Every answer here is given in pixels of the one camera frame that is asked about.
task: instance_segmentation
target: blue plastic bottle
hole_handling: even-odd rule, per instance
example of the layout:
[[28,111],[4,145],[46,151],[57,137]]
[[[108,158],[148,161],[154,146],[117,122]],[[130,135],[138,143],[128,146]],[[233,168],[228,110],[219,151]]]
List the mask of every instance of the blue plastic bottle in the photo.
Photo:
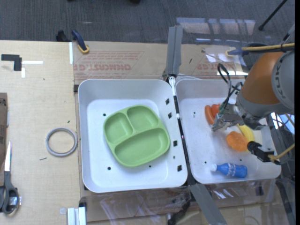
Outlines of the blue plastic bottle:
[[247,176],[247,167],[244,165],[236,165],[232,163],[224,163],[222,165],[212,164],[211,170],[219,171],[226,176],[244,178]]

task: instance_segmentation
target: white bottle cap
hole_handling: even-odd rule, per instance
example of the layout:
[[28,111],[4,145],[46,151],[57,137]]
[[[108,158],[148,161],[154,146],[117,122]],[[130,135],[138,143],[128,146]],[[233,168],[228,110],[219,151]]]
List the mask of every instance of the white bottle cap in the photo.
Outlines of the white bottle cap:
[[210,170],[211,170],[212,172],[215,172],[215,171],[217,170],[217,164],[213,163],[213,164],[211,165],[211,167],[210,167]]

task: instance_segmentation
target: scissors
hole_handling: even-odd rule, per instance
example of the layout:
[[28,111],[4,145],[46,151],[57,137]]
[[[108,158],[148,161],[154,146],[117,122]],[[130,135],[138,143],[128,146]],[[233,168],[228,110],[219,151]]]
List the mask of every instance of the scissors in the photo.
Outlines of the scissors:
[[11,141],[9,141],[5,163],[4,163],[4,185],[0,186],[0,210],[5,214],[10,214],[16,210],[20,203],[18,190],[10,181],[10,162],[11,162]]

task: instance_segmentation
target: metal ring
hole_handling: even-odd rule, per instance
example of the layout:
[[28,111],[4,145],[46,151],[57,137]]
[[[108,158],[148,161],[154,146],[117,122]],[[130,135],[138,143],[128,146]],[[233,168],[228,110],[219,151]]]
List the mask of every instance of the metal ring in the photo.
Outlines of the metal ring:
[[[53,133],[56,133],[56,132],[67,132],[67,133],[69,133],[73,137],[74,145],[73,145],[73,147],[69,151],[63,152],[63,153],[59,153],[59,152],[53,151],[50,148],[50,146],[49,146],[49,139],[50,139],[51,135]],[[77,146],[77,136],[76,136],[76,134],[71,129],[69,129],[67,127],[56,127],[54,129],[52,129],[48,133],[48,135],[46,137],[46,148],[47,148],[48,152],[51,153],[54,156],[57,156],[57,157],[65,157],[65,156],[71,154],[76,149],[76,146]]]

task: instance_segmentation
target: green plate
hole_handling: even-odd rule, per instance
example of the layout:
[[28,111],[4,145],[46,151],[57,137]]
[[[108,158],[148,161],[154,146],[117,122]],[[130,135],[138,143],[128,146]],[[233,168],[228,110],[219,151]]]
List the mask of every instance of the green plate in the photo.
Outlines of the green plate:
[[114,157],[127,167],[152,161],[170,147],[165,126],[145,105],[134,105],[113,113],[104,121],[103,130]]

